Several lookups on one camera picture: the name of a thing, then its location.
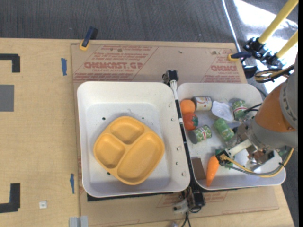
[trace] yellow cable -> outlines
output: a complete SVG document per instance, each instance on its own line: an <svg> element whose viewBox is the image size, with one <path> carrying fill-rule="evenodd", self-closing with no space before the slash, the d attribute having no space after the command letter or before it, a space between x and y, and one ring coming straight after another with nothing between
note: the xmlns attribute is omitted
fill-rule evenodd
<svg viewBox="0 0 303 227"><path fill-rule="evenodd" d="M259 175L259 176L260 177L273 177L273 176L276 176L277 174L279 174L282 171L283 167L285 167L287 165L287 163L288 163L290 157L292 156L293 152L294 152L294 149L291 148L287 157L285 158L285 161L284 161L283 165L280 165L279 167L277 167L277 169L278 169L277 172L275 172L273 174L270 174L270 175ZM242 166L241 164L239 164L238 162L234 161L233 159L229 158L226 155L221 155L220 159L230 161L230 162L232 162L233 164L235 164L236 166L238 166L239 168L241 168L242 170L244 170L246 172L254 173L253 171L250 171L249 169L245 168L244 166Z"/></svg>

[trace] table surface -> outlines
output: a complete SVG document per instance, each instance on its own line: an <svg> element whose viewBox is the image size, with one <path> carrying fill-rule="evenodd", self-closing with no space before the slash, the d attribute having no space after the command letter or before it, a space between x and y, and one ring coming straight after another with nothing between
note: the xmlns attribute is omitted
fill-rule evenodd
<svg viewBox="0 0 303 227"><path fill-rule="evenodd" d="M21 183L21 208L1 213L0 226L68 226L80 216L71 44L80 40L0 38L0 53L16 53L21 73L0 60L0 85L14 85L14 111L0 112L0 203L9 202L11 183ZM92 41L110 44L112 41ZM216 46L218 43L138 42L148 45ZM62 76L61 58L67 60ZM71 192L70 177L75 189ZM281 186L279 205L266 210L191 218L192 226L294 226ZM48 200L46 209L39 202ZM171 221L134 225L169 226Z"/></svg>

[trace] yellow plate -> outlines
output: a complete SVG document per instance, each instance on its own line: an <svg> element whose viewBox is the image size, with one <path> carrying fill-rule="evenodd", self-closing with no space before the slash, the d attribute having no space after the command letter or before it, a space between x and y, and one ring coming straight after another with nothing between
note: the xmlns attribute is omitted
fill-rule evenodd
<svg viewBox="0 0 303 227"><path fill-rule="evenodd" d="M128 185L144 182L163 154L162 139L145 124L129 116L112 121L94 144L96 160Z"/></svg>

